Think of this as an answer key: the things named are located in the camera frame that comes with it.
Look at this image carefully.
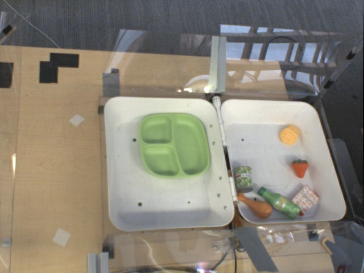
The white and orange small carton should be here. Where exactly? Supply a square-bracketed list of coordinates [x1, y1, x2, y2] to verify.
[291, 184, 320, 213]

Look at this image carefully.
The brown chicken drumstick toy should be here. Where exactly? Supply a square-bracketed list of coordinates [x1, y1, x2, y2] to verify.
[237, 192, 274, 220]

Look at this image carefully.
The yellow corn cob piece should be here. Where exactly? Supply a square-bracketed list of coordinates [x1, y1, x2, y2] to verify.
[279, 124, 301, 146]

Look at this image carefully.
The green and white small can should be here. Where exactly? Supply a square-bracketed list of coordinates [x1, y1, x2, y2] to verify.
[233, 166, 254, 193]

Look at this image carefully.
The green plastic bottle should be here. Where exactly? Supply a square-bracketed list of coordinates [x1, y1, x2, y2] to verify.
[257, 186, 304, 220]

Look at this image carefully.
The black and white thin rod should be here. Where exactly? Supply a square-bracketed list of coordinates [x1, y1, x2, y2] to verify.
[212, 96, 238, 203]

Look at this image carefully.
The green divided plate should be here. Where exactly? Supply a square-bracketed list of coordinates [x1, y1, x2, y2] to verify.
[139, 112, 211, 179]

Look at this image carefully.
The white plastic tray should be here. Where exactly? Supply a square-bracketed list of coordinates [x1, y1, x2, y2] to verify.
[104, 96, 235, 233]
[220, 98, 347, 225]

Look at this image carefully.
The orange strawberry toy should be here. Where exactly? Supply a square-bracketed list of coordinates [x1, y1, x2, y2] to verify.
[291, 159, 309, 179]

